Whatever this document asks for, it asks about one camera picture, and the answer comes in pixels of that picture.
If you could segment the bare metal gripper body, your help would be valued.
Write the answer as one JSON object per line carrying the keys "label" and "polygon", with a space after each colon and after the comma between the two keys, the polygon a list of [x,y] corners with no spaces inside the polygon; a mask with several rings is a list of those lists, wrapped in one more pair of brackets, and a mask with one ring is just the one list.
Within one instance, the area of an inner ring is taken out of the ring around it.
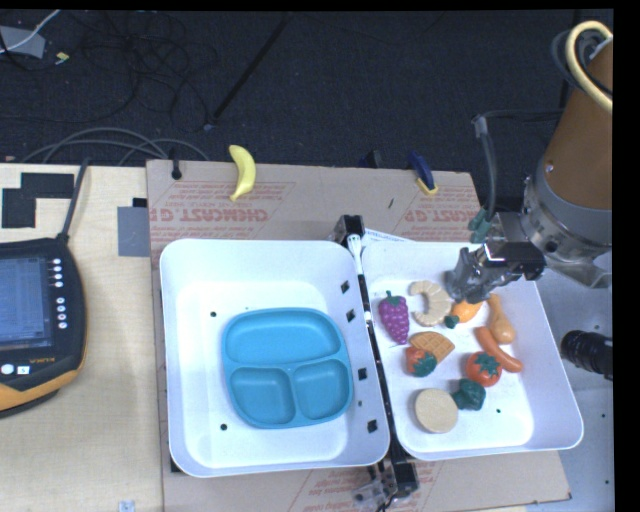
{"label": "bare metal gripper body", "polygon": [[611,286],[595,263],[610,247],[576,235],[545,211],[498,213],[481,248],[481,282],[492,290],[551,269],[587,288]]}

